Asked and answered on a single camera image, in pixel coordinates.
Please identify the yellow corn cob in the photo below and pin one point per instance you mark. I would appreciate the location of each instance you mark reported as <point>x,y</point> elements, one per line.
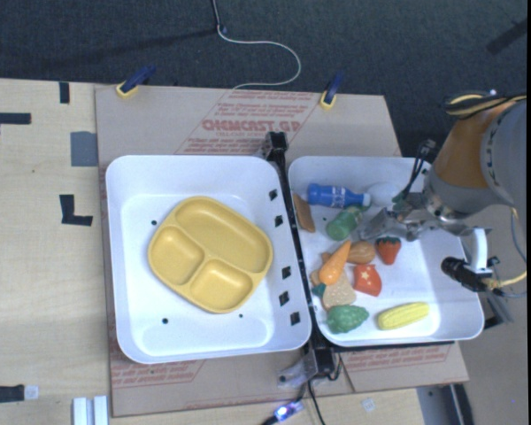
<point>402,316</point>

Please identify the tan bread slice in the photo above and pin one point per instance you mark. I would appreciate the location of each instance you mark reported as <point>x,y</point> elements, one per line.
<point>338,295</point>

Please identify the black cylinder on white bracket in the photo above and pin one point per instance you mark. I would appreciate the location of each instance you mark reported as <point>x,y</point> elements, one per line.
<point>462,272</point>

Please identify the tan onion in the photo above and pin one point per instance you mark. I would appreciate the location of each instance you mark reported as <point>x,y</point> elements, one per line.
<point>362,252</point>

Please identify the blue bottle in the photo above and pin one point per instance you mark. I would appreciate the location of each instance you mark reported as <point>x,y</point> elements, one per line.
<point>332,195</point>

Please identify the orange carrot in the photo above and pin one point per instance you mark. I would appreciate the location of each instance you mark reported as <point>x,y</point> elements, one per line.
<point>334,266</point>

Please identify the white plastic tray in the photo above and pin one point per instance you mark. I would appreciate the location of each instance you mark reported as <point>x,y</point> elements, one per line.
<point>133,237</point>
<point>429,277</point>

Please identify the red strawberry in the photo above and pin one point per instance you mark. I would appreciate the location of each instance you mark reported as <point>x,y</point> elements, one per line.
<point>388,250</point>

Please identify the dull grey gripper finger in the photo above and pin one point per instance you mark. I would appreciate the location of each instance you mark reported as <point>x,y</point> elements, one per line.
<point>374,225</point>

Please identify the green broccoli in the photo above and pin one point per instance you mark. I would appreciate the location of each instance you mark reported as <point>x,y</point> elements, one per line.
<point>346,319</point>

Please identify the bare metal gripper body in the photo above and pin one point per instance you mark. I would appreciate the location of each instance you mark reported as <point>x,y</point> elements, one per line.
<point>442,217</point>

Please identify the brown cardboard board, red print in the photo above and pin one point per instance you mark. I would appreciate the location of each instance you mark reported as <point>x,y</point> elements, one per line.
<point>168,118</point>

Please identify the yellow divided plate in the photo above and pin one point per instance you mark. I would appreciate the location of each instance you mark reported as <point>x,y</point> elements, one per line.
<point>210,255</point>

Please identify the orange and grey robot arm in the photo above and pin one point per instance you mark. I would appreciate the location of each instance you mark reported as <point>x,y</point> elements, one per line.
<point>478,157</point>

